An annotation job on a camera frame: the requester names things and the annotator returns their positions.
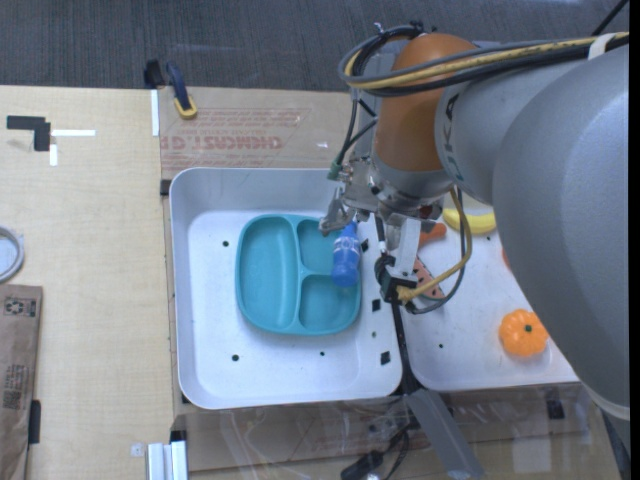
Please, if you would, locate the brown paper bag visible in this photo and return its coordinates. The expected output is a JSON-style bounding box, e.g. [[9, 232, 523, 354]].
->
[[0, 283, 44, 480]]

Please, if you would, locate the blue plastic bottle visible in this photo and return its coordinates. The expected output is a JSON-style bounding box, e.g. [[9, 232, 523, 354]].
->
[[331, 221, 363, 289]]

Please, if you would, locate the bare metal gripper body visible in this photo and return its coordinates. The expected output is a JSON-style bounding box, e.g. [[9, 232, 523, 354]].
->
[[341, 159, 443, 230]]

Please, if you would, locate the red watermelon slice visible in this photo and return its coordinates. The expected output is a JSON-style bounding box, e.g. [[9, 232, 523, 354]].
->
[[411, 257, 449, 303]]

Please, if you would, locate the white plastic tray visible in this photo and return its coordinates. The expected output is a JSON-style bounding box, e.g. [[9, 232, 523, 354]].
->
[[168, 166, 404, 411], [399, 202, 582, 394]]

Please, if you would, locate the yellow banana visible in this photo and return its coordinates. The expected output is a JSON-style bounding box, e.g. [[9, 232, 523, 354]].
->
[[441, 206, 498, 236]]

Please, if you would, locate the brown cardboard board red print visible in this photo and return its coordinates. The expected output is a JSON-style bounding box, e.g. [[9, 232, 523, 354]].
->
[[156, 85, 609, 473]]

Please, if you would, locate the orange carrot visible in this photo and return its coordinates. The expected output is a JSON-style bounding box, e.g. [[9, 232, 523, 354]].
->
[[418, 221, 448, 249]]

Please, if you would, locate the teal divided plate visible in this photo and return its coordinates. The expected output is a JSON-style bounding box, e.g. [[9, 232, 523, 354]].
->
[[234, 212, 363, 337]]

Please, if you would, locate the orange pumpkin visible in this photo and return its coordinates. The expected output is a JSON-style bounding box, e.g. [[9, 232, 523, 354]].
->
[[497, 308, 550, 359]]

